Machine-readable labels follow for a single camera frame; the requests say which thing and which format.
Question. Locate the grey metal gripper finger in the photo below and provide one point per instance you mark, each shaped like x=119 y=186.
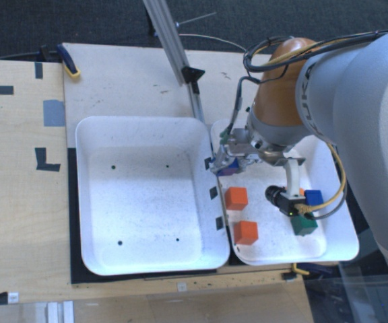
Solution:
x=249 y=162
x=219 y=160

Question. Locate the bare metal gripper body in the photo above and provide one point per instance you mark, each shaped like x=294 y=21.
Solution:
x=244 y=143

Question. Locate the blue cube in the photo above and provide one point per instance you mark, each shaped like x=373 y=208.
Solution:
x=314 y=197
x=233 y=163

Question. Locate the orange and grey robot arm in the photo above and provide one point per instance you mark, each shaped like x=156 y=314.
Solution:
x=349 y=113

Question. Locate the purple cube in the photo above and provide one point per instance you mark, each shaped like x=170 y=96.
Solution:
x=228 y=172

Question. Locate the orange cube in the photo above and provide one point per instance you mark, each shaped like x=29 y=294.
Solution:
x=301 y=191
x=245 y=232
x=236 y=198

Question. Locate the green cube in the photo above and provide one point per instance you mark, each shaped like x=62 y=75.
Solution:
x=303 y=225

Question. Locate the white plastic tray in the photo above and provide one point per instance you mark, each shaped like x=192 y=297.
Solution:
x=140 y=197
x=275 y=244

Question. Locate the black cylinder on white bracket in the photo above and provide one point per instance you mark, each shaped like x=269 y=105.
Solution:
x=283 y=198

